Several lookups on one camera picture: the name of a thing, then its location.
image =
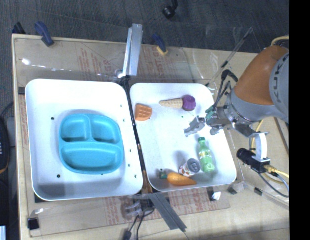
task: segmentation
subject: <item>blue divided plate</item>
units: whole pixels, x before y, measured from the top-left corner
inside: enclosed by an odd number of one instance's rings
[[[106,116],[69,115],[59,128],[59,155],[64,167],[74,173],[112,173],[124,159],[120,129]]]

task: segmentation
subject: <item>black caster wheel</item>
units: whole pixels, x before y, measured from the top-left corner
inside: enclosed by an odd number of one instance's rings
[[[174,17],[175,15],[175,10],[171,7],[171,6],[167,6],[164,10],[163,10],[163,14],[165,15],[165,17],[167,19],[171,19]]]

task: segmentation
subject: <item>black floor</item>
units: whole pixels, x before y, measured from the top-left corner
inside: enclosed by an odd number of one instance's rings
[[[166,19],[162,10],[170,0],[0,0],[0,114],[13,101],[10,41],[17,22],[26,34],[35,35],[34,23],[43,21],[53,37],[112,42],[126,42],[128,28],[137,23],[143,25],[144,44],[153,44],[156,33],[167,46],[226,51],[252,28],[253,38],[239,50],[250,53],[289,34],[289,0],[177,1],[176,15]],[[8,171],[0,180],[10,184]],[[1,184],[2,198],[4,188]]]

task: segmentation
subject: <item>can lid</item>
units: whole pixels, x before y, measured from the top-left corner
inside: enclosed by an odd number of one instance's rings
[[[187,166],[188,169],[193,173],[197,173],[200,171],[200,163],[198,160],[194,158],[191,158],[187,161]]]

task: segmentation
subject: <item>tin can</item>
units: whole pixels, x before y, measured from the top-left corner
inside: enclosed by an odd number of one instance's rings
[[[186,177],[192,177],[200,171],[200,163],[196,159],[189,159],[185,164],[179,167],[179,174]]]

